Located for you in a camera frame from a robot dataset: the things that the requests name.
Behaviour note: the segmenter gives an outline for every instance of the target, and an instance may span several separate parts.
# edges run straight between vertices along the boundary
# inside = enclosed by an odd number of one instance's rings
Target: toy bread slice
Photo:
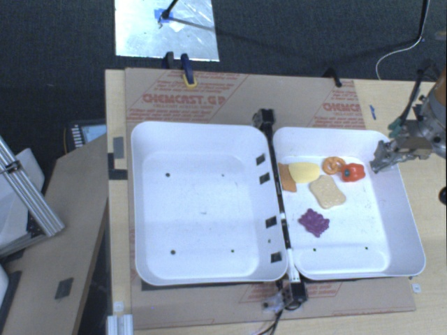
[[[281,185],[283,190],[296,192],[296,183],[292,179],[291,173],[288,171],[288,165],[278,163],[279,178],[281,179]]]
[[[321,175],[310,183],[309,188],[324,209],[338,206],[346,201],[346,196],[338,189],[335,181],[329,175]]]
[[[306,184],[317,180],[320,175],[320,167],[313,163],[291,163],[288,165],[292,179],[298,184]]]

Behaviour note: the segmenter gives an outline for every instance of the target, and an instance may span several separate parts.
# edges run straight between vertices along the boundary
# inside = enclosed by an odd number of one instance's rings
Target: purple toy grapes
[[[298,222],[305,226],[306,231],[312,233],[315,237],[320,237],[329,228],[329,220],[324,218],[323,215],[316,213],[313,209],[308,209]]]

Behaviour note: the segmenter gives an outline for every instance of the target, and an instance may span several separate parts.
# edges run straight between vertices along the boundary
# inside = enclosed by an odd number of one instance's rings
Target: toy food
[[[343,181],[357,181],[365,177],[365,168],[361,164],[347,164],[343,165],[342,169],[342,180]]]
[[[342,169],[342,166],[346,163],[342,158],[338,156],[331,156],[324,159],[323,161],[323,171],[328,175],[333,175]]]
[[[346,201],[346,196],[338,189],[331,176],[321,175],[310,183],[309,188],[324,209],[338,206]]]
[[[329,220],[324,218],[323,215],[317,214],[313,209],[308,209],[298,222],[315,237],[320,237],[329,228]]]
[[[291,163],[288,165],[288,171],[298,184],[306,184],[320,176],[320,167],[313,163]]]
[[[296,183],[292,179],[291,173],[288,171],[288,165],[278,163],[279,178],[281,179],[281,185],[283,190],[296,192]]]

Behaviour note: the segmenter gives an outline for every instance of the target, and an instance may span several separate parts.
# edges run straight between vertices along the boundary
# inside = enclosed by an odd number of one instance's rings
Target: black carpet
[[[374,79],[385,53],[417,36],[423,0],[212,0],[220,62],[198,70]],[[381,64],[412,80],[423,59],[442,69],[447,0],[431,0],[425,41]],[[63,153],[64,126],[104,117],[104,70],[160,67],[115,56],[114,0],[0,0],[0,135],[31,147],[44,170]]]

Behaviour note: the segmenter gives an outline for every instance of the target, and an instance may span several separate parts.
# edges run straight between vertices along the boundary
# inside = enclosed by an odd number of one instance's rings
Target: orange toy food
[[[296,192],[296,183],[292,179],[291,173],[288,171],[288,165],[278,163],[279,177],[281,179],[282,188],[292,193]]]
[[[323,161],[323,171],[328,175],[337,174],[346,165],[342,158],[331,156]]]
[[[348,165],[343,165],[341,171],[343,181],[357,181],[366,176],[365,168],[361,164],[351,163]]]

